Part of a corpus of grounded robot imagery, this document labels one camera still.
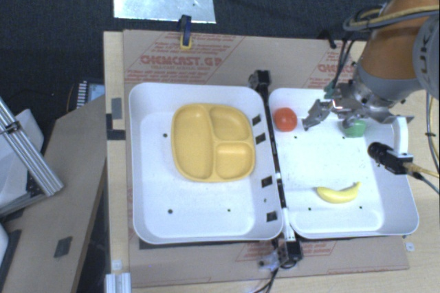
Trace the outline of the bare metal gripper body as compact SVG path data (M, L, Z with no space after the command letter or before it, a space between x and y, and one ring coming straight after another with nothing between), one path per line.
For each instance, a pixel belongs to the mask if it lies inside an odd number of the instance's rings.
M415 91L415 81L384 78L353 78L347 83L330 83L333 111L343 120L355 114L380 124L391 124L397 116L391 108Z

